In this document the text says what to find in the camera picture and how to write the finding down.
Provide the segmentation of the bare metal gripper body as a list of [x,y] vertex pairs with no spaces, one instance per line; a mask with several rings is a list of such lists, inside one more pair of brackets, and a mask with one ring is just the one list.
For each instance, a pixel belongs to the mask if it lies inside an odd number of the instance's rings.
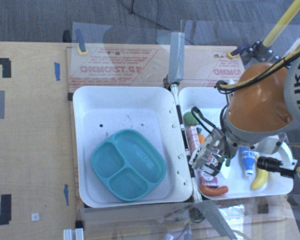
[[235,139],[228,131],[214,128],[204,136],[199,128],[189,129],[189,165],[193,170],[221,170],[229,168],[236,155]]

